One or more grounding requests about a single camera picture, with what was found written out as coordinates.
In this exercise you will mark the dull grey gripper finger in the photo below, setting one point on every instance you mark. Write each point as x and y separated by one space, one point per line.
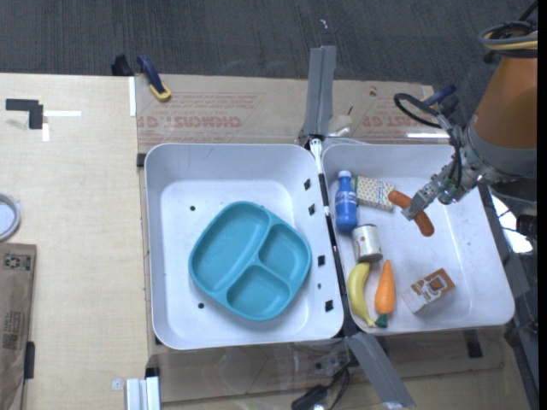
408 212
421 197

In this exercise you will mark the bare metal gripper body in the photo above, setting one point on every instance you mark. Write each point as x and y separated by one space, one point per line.
459 177

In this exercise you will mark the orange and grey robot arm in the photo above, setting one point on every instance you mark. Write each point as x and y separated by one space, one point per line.
508 113

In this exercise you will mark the orange sausage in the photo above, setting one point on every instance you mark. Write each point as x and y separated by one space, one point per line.
425 224

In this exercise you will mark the patterned white packet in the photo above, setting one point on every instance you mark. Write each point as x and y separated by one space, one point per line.
374 192

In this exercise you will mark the small white can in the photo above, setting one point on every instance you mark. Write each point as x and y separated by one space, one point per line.
367 242

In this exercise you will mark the blue plastic bottle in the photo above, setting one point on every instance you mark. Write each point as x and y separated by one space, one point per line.
345 205

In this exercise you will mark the white plastic tray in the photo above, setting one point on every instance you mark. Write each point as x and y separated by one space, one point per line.
179 271
466 263

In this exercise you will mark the orange carrot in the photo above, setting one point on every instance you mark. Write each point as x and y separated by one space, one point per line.
385 291

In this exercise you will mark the white and brown carton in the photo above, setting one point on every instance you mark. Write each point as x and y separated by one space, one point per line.
427 292

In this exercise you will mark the yellow banana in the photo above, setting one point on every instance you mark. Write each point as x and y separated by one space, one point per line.
357 288

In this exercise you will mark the blue divided plate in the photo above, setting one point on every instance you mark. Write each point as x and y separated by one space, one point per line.
231 246

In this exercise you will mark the brown cardboard board red print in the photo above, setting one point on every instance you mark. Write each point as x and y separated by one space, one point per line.
239 113

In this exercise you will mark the brown paper bag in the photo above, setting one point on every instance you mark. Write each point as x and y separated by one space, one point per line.
15 314

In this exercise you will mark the black cylinder on white bracket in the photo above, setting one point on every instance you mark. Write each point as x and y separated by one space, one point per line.
528 227

